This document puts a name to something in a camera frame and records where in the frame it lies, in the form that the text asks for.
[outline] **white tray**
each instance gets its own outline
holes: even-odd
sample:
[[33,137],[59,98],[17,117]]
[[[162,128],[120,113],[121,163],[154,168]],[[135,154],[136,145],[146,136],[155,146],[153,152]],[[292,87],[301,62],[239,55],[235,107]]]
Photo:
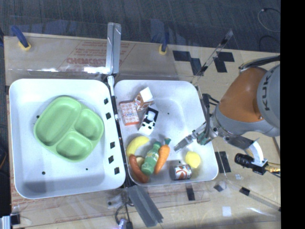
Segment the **white tray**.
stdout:
[[[23,197],[34,199],[88,193],[115,189],[124,183],[126,173],[110,93],[104,83],[96,80],[21,79],[12,83],[9,94],[15,187]],[[81,101],[104,121],[105,131],[100,142],[81,162],[72,163],[57,157],[34,137],[36,116],[62,95]],[[110,163],[108,158],[111,156],[113,161]]]
[[[168,161],[163,166],[158,175],[151,175],[150,181],[146,186],[166,185],[186,182],[199,182],[213,180],[218,175],[218,164],[216,161],[212,143],[201,146],[194,141],[188,147],[176,153],[173,147],[184,137],[192,133],[204,123],[204,114],[201,107],[200,99],[195,87],[185,81],[143,81],[143,80],[122,80],[114,88],[116,104],[119,111],[120,126],[124,147],[131,142],[137,135],[139,124],[125,126],[122,121],[122,114],[119,109],[121,101],[133,100],[137,93],[149,87],[155,104],[159,110],[155,129],[150,136],[150,141],[136,151],[136,155],[145,157],[147,151],[152,148],[155,141],[164,144],[164,138],[171,139],[170,155]],[[193,174],[189,180],[173,181],[169,176],[169,167],[171,165],[185,164],[184,158],[187,151],[195,151],[201,157],[201,164],[197,169],[193,169]],[[129,166],[129,174],[132,178],[132,171]]]

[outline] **brown sausage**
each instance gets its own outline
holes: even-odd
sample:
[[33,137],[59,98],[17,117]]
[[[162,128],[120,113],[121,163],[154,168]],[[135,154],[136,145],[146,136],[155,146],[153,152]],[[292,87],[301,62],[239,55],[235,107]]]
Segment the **brown sausage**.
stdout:
[[147,183],[149,180],[149,176],[145,175],[140,170],[140,167],[138,166],[138,163],[137,163],[137,157],[135,155],[129,156],[129,164],[130,164],[133,174],[136,176],[136,178],[142,183]]

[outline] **green plate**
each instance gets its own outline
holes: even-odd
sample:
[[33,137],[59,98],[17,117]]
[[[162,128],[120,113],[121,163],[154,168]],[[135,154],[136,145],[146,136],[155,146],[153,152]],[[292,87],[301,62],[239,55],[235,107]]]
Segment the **green plate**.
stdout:
[[39,116],[34,135],[46,149],[71,162],[84,160],[104,133],[104,122],[76,99],[61,96]]

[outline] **black hole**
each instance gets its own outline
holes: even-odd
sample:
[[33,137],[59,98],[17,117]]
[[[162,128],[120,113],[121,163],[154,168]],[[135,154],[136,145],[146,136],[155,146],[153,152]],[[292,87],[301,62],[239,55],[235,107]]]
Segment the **black hole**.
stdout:
[[119,172],[120,172],[120,168],[118,168],[118,167],[114,168],[114,174],[115,175],[118,174]]
[[113,159],[113,155],[112,155],[108,158],[108,162],[109,162],[109,164],[111,164],[111,162],[113,162],[113,161],[114,161],[114,159]]

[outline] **clear plastic sheet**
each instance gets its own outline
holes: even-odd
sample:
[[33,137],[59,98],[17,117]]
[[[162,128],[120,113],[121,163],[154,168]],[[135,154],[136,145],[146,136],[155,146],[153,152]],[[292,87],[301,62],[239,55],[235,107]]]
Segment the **clear plastic sheet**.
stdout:
[[[39,45],[39,47],[37,51],[25,52],[18,46],[16,37],[13,35],[5,37],[6,85],[9,86],[20,78],[106,80],[106,75],[91,73],[86,67],[105,66],[107,25],[86,25],[71,21],[38,23],[35,18],[19,17],[12,17],[12,22],[22,29],[34,49],[35,46]],[[156,23],[157,21],[152,21],[153,28],[162,28],[159,23],[156,26]],[[64,29],[58,33],[54,25]],[[50,26],[50,29],[46,31],[43,28],[47,26]],[[98,35],[86,33],[84,28],[87,28],[86,30],[90,28]],[[228,31],[229,29],[215,28],[215,33],[219,34],[219,41],[214,42],[215,48]],[[220,100],[238,75],[238,67],[245,61],[265,55],[261,52],[239,51],[233,36],[221,50],[224,53],[216,54],[216,58],[225,57],[222,58],[222,64],[219,66],[212,62],[203,76],[196,76],[194,71],[198,70],[198,64],[203,66],[208,62],[215,48],[197,47],[196,43],[188,46],[179,45],[176,42],[176,44],[168,44],[167,53],[162,55],[159,53],[159,48],[164,33],[160,30],[160,33],[156,34],[159,39],[153,37],[153,34],[152,30],[151,42],[121,41],[120,71],[115,74],[116,83],[126,79],[196,82],[194,85],[198,89],[199,96],[208,93]],[[91,55],[94,52],[91,51],[92,45],[98,47],[97,58],[93,56],[92,61],[80,60],[79,67],[75,67],[74,62],[78,63],[78,60],[74,59],[75,53],[84,52],[80,49],[81,46],[86,46],[85,54]],[[98,61],[100,56],[105,61]],[[93,59],[97,60],[97,64],[92,63]],[[247,137],[259,138],[264,156],[270,162],[280,163],[279,150],[272,138],[258,133],[249,133]],[[188,185],[145,187],[163,215],[163,222],[154,228],[202,228],[281,220],[280,179],[270,173],[261,176],[251,169],[236,164],[234,156],[242,151],[229,146],[221,138],[213,140],[213,147],[215,155],[224,157],[218,163],[224,171],[220,170],[216,179]],[[20,223],[14,225],[14,228],[53,228],[54,225],[59,228],[95,228],[95,225],[101,225],[104,221],[112,228],[119,228],[115,218],[129,218],[134,228],[145,228],[136,209],[127,203],[126,187],[57,198],[30,200],[21,197],[14,188],[11,156],[12,153],[10,153],[12,215],[18,215],[20,219]]]

